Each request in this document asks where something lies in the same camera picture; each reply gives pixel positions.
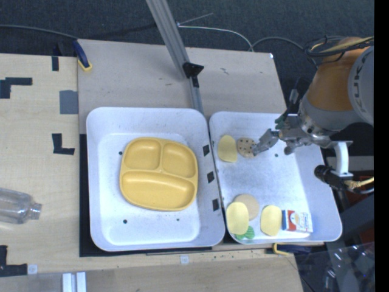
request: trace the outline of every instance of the yellow oval object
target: yellow oval object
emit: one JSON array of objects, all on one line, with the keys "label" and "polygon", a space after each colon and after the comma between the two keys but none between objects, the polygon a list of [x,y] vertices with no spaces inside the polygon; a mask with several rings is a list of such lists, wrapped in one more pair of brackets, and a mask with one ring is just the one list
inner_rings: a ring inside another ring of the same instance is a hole
[{"label": "yellow oval object", "polygon": [[249,211],[249,220],[253,220],[260,212],[260,204],[253,195],[244,193],[235,197],[234,202],[242,202]]},{"label": "yellow oval object", "polygon": [[218,144],[218,156],[221,160],[235,162],[238,160],[238,151],[234,138],[230,135],[223,135]]},{"label": "yellow oval object", "polygon": [[281,228],[282,211],[277,206],[266,206],[261,213],[261,230],[269,236],[275,236]]},{"label": "yellow oval object", "polygon": [[196,155],[184,144],[139,137],[123,153],[120,191],[131,204],[151,210],[179,211],[196,198]]},{"label": "yellow oval object", "polygon": [[242,202],[233,202],[228,206],[225,220],[231,234],[243,235],[249,229],[249,211]]}]

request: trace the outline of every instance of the black clamp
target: black clamp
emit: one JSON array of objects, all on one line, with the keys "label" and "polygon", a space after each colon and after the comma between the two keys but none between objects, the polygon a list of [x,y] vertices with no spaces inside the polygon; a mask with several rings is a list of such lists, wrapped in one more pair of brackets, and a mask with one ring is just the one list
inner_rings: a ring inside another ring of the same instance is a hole
[{"label": "black clamp", "polygon": [[27,274],[27,264],[7,265],[7,246],[0,246],[0,277],[22,276]]},{"label": "black clamp", "polygon": [[192,78],[192,84],[195,88],[199,87],[199,80],[197,79],[198,74],[204,69],[204,66],[189,63],[186,61],[182,68],[184,69],[187,78]]}]

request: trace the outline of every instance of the blue clamp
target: blue clamp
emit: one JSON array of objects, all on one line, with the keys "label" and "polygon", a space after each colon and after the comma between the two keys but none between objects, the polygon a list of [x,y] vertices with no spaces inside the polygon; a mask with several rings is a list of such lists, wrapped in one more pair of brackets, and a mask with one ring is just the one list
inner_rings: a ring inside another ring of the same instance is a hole
[{"label": "blue clamp", "polygon": [[78,64],[84,71],[90,71],[92,69],[92,64],[89,62],[88,58],[86,57],[86,54],[83,50],[83,48],[80,46],[80,43],[77,41],[72,42],[73,49],[77,54],[78,57]]}]

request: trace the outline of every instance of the clear plastic bottle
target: clear plastic bottle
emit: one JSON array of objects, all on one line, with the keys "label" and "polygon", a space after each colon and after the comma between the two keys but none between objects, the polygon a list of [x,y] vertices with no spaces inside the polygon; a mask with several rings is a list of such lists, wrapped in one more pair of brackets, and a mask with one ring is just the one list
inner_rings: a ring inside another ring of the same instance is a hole
[{"label": "clear plastic bottle", "polygon": [[42,204],[34,202],[30,195],[0,187],[0,221],[23,224],[37,220],[41,208]]}]

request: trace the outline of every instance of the yellow plate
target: yellow plate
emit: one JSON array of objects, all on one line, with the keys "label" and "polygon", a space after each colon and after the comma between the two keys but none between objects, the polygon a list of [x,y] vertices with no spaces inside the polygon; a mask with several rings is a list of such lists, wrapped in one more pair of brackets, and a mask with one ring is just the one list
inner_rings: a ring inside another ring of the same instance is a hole
[{"label": "yellow plate", "polygon": [[135,206],[184,210],[197,194],[196,155],[189,147],[168,139],[134,139],[124,151],[119,182],[123,196]]}]

